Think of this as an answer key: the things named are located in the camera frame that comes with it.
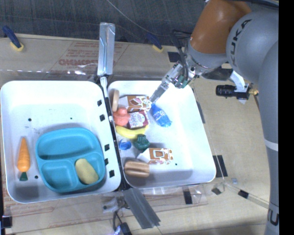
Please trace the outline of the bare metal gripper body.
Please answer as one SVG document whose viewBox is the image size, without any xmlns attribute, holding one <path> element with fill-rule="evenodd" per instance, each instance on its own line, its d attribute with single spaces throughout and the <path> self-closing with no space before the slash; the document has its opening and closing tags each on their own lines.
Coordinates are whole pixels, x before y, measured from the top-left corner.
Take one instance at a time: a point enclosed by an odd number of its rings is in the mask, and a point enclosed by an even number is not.
<svg viewBox="0 0 294 235">
<path fill-rule="evenodd" d="M 182 64 L 178 61 L 162 78 L 161 87 L 168 88 L 169 84 L 173 84 L 176 88 L 184 88 L 199 75 L 201 75 L 201 65 L 187 62 Z"/>
</svg>

